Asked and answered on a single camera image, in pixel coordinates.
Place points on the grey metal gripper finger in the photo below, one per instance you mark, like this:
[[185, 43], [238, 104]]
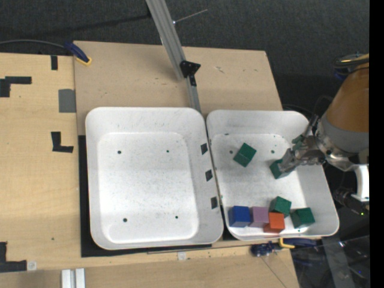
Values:
[[286, 158], [292, 165]]

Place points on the blue cube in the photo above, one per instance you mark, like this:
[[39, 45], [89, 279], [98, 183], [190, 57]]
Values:
[[240, 216]]

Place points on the green cube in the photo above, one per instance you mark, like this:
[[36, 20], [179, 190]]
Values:
[[303, 217], [276, 171], [244, 154], [281, 205]]

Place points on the pale wood board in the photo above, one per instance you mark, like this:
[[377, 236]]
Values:
[[135, 76]]

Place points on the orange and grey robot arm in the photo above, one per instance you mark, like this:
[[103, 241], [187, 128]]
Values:
[[349, 106]]

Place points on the black cylinder on white bracket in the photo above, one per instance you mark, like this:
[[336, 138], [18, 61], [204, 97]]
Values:
[[361, 180]]

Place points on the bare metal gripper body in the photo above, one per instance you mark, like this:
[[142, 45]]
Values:
[[312, 154]]

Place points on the orange cube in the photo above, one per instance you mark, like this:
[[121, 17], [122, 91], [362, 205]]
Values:
[[276, 220]]

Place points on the purple cube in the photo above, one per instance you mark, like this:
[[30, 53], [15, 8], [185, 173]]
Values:
[[259, 216]]

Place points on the white plastic tray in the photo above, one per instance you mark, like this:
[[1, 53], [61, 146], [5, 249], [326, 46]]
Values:
[[147, 187], [252, 181]]

